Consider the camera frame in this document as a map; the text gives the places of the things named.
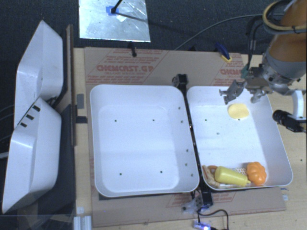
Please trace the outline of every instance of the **cardboard sheet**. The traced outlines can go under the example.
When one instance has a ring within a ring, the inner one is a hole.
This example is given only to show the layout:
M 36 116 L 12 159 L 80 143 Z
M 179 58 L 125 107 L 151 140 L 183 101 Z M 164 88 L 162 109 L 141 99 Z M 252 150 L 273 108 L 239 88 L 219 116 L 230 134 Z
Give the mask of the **cardboard sheet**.
M 98 84 L 171 85 L 177 74 L 187 74 L 188 87 L 228 86 L 240 79 L 243 62 L 240 54 L 231 54 L 226 63 L 219 53 L 85 48 L 86 94 Z M 150 195 L 108 199 L 94 185 L 94 158 L 90 98 L 87 99 L 90 149 L 93 226 L 113 226 L 177 219 L 192 219 L 182 214 L 182 205 L 190 194 Z M 230 215 L 286 210 L 280 188 L 213 193 L 214 205 L 208 213 L 225 209 Z

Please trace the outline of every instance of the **silver square sheet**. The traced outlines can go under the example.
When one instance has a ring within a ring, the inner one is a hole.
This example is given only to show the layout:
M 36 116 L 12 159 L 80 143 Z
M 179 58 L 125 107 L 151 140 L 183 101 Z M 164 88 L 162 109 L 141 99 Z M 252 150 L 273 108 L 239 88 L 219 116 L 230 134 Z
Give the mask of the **silver square sheet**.
M 145 0 L 79 0 L 80 38 L 150 42 Z

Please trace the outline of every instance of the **white plastic tray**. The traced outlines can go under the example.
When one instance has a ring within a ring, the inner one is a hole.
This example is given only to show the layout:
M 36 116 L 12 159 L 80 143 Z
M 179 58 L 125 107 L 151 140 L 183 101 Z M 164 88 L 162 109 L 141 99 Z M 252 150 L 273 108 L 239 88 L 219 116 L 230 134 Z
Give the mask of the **white plastic tray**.
M 199 184 L 182 93 L 98 85 L 90 93 L 95 185 L 106 197 L 193 191 Z
M 201 164 L 242 168 L 249 162 L 258 161 L 267 172 L 263 186 L 290 184 L 292 169 L 277 124 L 272 119 L 268 97 L 263 96 L 258 103 L 252 104 L 251 94 L 244 90 L 237 99 L 225 105 L 219 89 L 226 88 L 192 87 L 187 94 Z M 227 109 L 235 103 L 246 104 L 249 116 L 241 120 L 232 119 Z M 210 187 L 233 190 L 258 186 Z

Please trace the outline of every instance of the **wooden table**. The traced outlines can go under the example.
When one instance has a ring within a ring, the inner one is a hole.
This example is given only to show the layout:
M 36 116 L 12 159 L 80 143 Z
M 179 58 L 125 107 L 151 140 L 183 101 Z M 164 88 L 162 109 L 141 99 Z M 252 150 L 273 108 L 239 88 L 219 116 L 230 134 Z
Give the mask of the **wooden table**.
M 247 62 L 247 56 L 243 55 L 243 62 Z M 261 56 L 254 56 L 251 66 L 257 66 L 261 62 Z M 84 73 L 84 50 L 74 49 L 74 78 L 75 93 L 85 93 Z M 306 88 L 306 75 L 300 82 L 293 84 L 295 88 Z M 291 97 L 284 97 L 273 93 L 269 96 L 274 109 L 282 109 L 292 112 L 293 104 Z M 79 111 L 78 115 L 87 116 L 86 107 Z M 291 167 L 293 170 L 293 181 L 284 190 L 286 211 L 268 212 L 259 214 L 235 215 L 229 218 L 231 230 L 288 230 L 305 229 L 307 226 L 307 169 L 306 169 L 306 134 L 295 134 L 279 126 Z M 77 146 L 75 147 L 76 168 L 76 207 L 82 206 L 84 213 L 80 215 L 91 215 L 91 188 L 90 188 L 90 164 L 88 150 L 87 124 L 76 125 Z M 226 217 L 210 217 L 202 221 L 211 224 L 217 229 L 226 228 Z M 94 230 L 188 230 L 193 229 L 192 220 L 177 220 L 168 222 L 157 222 L 149 224 L 134 224 L 124 226 L 113 226 L 93 228 Z

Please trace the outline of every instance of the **black carpet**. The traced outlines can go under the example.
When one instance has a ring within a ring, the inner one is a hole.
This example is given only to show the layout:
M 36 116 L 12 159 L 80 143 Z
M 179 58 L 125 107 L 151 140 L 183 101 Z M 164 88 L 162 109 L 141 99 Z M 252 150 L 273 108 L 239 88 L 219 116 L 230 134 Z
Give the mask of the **black carpet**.
M 173 50 L 200 30 L 240 15 L 260 14 L 276 0 L 145 0 L 151 43 L 135 43 L 137 48 Z M 0 111 L 14 103 L 15 73 L 38 23 L 44 20 L 61 34 L 74 26 L 75 47 L 122 47 L 127 42 L 79 38 L 78 0 L 0 0 Z M 180 50 L 195 46 L 213 51 L 220 42 L 230 52 L 247 53 L 246 24 L 238 19 L 220 24 L 193 39 Z M 257 31 L 255 53 L 265 51 L 272 36 Z M 13 107 L 0 112 L 0 152 L 8 150 L 12 133 Z M 3 190 L 4 163 L 0 161 L 0 193 Z

